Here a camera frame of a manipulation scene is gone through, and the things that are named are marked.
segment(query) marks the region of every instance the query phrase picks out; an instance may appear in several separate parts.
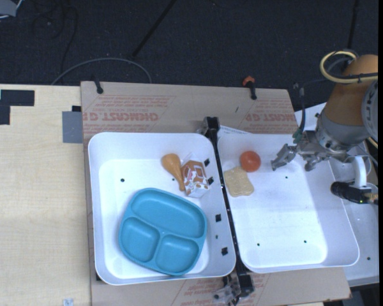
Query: toy carton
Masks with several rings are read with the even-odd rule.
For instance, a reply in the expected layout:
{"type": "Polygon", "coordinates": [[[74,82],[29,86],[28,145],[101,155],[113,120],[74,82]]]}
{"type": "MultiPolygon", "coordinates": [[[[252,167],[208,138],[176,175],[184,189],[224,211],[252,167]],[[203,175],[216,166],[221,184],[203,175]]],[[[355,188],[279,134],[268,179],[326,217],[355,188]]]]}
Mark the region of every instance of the toy carton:
{"type": "Polygon", "coordinates": [[[183,161],[181,173],[187,196],[199,198],[208,192],[210,186],[204,164],[193,153],[183,161]]]}

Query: blue divided plate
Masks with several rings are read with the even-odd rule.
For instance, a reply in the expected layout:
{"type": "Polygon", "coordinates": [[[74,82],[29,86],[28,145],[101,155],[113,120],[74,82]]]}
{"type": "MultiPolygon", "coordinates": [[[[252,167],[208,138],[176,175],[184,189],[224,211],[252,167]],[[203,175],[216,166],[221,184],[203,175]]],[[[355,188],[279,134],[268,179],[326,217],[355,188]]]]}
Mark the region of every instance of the blue divided plate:
{"type": "Polygon", "coordinates": [[[118,239],[130,260],[161,273],[182,275],[199,259],[206,233],[206,215],[196,204],[145,188],[130,200],[118,239]]]}

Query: toy tomato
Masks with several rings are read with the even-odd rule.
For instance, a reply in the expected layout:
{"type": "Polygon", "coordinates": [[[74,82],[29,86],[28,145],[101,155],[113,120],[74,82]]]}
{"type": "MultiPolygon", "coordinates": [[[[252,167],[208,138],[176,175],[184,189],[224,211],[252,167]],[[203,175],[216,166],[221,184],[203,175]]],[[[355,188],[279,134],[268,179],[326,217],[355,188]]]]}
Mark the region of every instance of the toy tomato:
{"type": "Polygon", "coordinates": [[[254,172],[260,168],[261,158],[252,150],[243,152],[240,155],[241,167],[247,172],[254,172]]]}

